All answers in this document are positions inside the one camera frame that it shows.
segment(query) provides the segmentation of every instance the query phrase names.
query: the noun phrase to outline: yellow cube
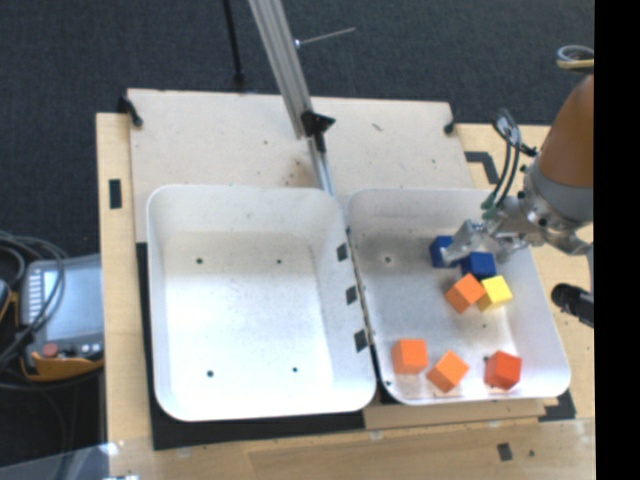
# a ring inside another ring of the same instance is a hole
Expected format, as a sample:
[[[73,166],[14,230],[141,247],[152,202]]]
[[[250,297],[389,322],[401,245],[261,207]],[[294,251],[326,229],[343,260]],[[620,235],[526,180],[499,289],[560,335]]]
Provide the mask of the yellow cube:
[[[480,311],[500,306],[507,301],[513,299],[513,294],[509,289],[509,285],[502,276],[489,277],[481,281],[485,293],[480,300],[478,300],[478,308]]]

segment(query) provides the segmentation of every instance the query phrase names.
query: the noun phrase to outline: white surface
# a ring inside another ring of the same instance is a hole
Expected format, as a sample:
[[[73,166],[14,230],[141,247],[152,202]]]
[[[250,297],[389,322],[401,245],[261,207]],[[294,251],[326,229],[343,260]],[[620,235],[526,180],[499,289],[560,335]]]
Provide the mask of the white surface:
[[[434,268],[429,245],[438,235],[453,235],[467,218],[479,221],[486,196],[473,189],[367,190],[350,202],[354,255],[381,380],[405,404],[551,398],[569,386],[569,365],[529,249],[496,263],[511,301],[484,312],[473,305],[458,314],[444,298],[461,269]],[[485,242],[485,250],[494,252],[492,244]],[[422,374],[394,373],[391,348],[401,338],[426,341],[430,364]],[[424,373],[449,349],[470,370],[443,393]],[[484,358],[499,349],[522,358],[521,380],[509,391],[483,380]]]
[[[185,421],[355,411],[376,381],[342,209],[317,189],[167,186],[148,206],[155,391]]]
[[[130,89],[144,120],[131,128],[136,240],[146,204],[171,184],[317,187],[305,140],[279,95]],[[337,199],[365,188],[472,187],[460,141],[444,134],[448,103],[312,98],[336,119],[325,134]]]

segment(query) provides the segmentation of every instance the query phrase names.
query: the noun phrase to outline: copper-colored cylinder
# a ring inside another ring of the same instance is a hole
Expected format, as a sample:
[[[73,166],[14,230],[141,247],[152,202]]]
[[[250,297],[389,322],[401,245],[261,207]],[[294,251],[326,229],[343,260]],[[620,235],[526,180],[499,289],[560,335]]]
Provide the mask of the copper-colored cylinder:
[[[569,94],[538,155],[542,174],[571,187],[593,187],[593,78],[587,76]]]

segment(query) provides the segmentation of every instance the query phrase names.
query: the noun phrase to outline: robotic arm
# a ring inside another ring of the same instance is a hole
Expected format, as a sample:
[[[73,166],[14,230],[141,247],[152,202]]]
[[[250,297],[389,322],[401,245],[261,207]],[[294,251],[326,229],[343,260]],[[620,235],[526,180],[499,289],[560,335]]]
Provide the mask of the robotic arm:
[[[558,53],[561,67],[586,76],[561,107],[539,153],[522,143],[520,131],[506,110],[498,113],[492,124],[507,142],[501,181],[482,205],[482,221],[466,220],[452,244],[442,249],[442,258],[453,263],[486,239],[498,243],[499,262],[507,261],[519,249],[543,244],[572,256],[585,255],[591,292],[558,285],[552,299],[563,311],[593,326],[593,244],[576,236],[576,231],[593,222],[593,57],[591,51],[585,53],[578,47],[565,47]],[[509,166],[512,150],[515,158]],[[524,183],[517,196],[507,195],[521,153],[534,159],[524,168]],[[506,187],[500,195],[503,183]]]

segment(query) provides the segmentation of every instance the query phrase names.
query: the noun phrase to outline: black pole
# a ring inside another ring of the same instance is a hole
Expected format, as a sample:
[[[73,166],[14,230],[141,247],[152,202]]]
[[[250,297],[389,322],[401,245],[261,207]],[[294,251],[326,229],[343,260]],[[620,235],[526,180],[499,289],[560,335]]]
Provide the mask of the black pole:
[[[229,40],[231,42],[231,54],[233,55],[233,65],[235,74],[233,81],[237,89],[244,88],[244,73],[242,72],[242,63],[240,61],[240,53],[238,50],[238,40],[236,39],[235,24],[233,22],[233,14],[231,12],[231,3],[229,0],[222,0],[224,5],[224,14],[227,20],[227,29],[229,31]]]

